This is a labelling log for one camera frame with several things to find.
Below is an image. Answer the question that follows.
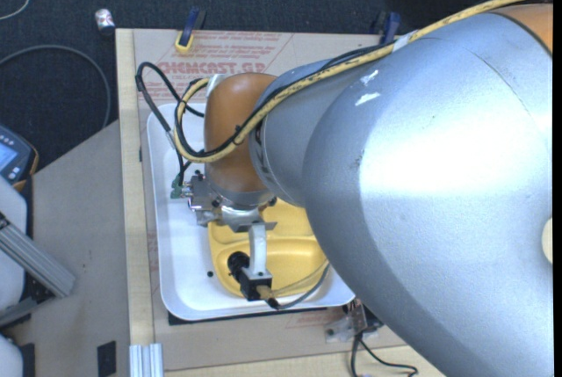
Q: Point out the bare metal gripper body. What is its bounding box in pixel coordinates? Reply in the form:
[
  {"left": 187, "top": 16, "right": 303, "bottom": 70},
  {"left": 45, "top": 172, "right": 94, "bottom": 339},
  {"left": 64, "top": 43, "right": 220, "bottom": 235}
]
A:
[{"left": 182, "top": 172, "right": 278, "bottom": 235}]

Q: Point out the black cylinder on white bracket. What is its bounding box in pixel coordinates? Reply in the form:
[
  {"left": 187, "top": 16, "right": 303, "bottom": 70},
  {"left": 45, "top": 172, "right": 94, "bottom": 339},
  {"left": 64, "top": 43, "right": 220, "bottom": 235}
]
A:
[{"left": 227, "top": 221, "right": 274, "bottom": 302}]

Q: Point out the small silver can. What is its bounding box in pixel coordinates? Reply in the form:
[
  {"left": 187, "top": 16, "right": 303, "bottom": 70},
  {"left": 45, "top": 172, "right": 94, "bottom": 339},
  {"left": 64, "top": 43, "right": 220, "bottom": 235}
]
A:
[{"left": 94, "top": 8, "right": 117, "bottom": 35}]

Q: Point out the brown cardboard board, red print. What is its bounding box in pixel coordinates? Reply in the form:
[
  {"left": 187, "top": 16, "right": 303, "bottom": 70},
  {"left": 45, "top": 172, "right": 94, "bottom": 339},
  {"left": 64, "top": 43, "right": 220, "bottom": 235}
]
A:
[{"left": 131, "top": 28, "right": 410, "bottom": 372}]

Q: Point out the white plastic tray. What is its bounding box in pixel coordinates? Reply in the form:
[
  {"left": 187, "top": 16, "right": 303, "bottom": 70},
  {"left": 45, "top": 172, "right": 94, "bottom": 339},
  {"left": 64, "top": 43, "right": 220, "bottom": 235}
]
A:
[{"left": 146, "top": 101, "right": 357, "bottom": 322}]

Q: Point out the yellow divided plate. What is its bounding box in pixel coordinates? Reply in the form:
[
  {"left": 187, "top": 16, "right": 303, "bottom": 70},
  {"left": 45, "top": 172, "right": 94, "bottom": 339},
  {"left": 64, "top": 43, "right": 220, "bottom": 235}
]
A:
[{"left": 206, "top": 196, "right": 331, "bottom": 300}]

